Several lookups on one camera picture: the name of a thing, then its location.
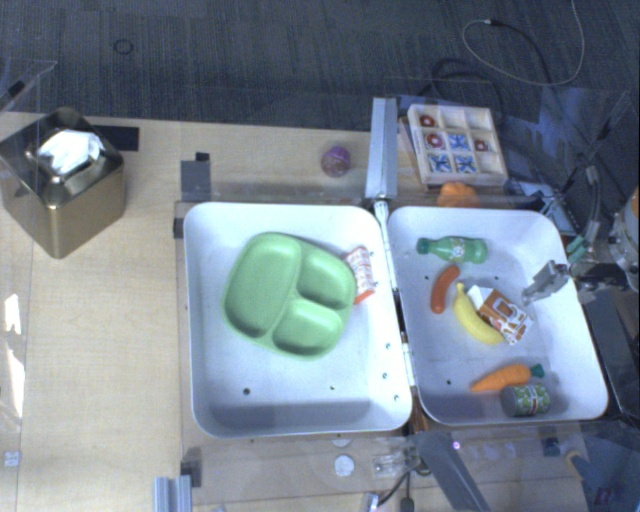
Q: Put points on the dull grey metal gripper finger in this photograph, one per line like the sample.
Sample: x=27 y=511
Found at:
x=549 y=276

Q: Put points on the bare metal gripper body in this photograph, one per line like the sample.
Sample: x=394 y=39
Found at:
x=620 y=245

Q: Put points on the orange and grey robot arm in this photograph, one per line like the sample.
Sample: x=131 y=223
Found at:
x=636 y=199

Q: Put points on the orange and white carton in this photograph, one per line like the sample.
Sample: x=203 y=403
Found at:
x=507 y=315

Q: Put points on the yellow banana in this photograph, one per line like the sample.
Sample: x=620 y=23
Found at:
x=472 y=320

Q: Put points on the green plastic bottle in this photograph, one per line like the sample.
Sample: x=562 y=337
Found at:
x=457 y=249

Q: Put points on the orange sausage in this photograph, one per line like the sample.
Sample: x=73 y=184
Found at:
x=442 y=290

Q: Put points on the orange carrot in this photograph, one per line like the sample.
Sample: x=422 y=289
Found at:
x=502 y=378

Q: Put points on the orange toy food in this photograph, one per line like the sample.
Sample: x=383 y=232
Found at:
x=456 y=196

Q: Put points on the white plastic tray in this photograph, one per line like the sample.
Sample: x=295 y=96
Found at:
x=450 y=350
x=300 y=390

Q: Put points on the green labelled can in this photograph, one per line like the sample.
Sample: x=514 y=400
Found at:
x=527 y=400

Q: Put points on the wooden grid game box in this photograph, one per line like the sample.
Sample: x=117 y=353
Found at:
x=457 y=145

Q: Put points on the orange and white packet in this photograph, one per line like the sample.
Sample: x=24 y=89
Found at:
x=363 y=272

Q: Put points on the white round disc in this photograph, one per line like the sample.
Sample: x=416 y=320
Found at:
x=344 y=465

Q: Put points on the green divided plate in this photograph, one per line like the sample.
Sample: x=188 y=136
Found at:
x=270 y=290

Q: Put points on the pale wood board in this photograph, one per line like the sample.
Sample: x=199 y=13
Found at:
x=174 y=350

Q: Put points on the gold metal box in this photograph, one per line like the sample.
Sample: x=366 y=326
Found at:
x=75 y=215

